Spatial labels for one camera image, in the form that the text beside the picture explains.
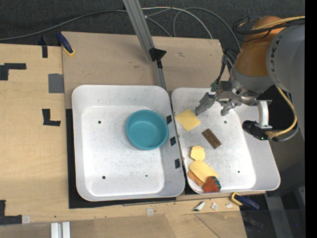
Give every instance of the blue clamp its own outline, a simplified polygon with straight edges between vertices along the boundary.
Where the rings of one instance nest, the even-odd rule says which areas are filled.
[[[252,201],[251,199],[247,197],[241,196],[240,194],[236,192],[231,194],[230,199],[232,202],[234,202],[235,204],[239,206],[245,205],[250,207],[253,210],[259,210],[260,208],[260,206],[256,202]]]
[[[63,46],[63,50],[69,56],[73,56],[75,54],[75,50],[71,47],[67,39],[61,33],[56,33],[55,36],[60,41],[61,45]]]

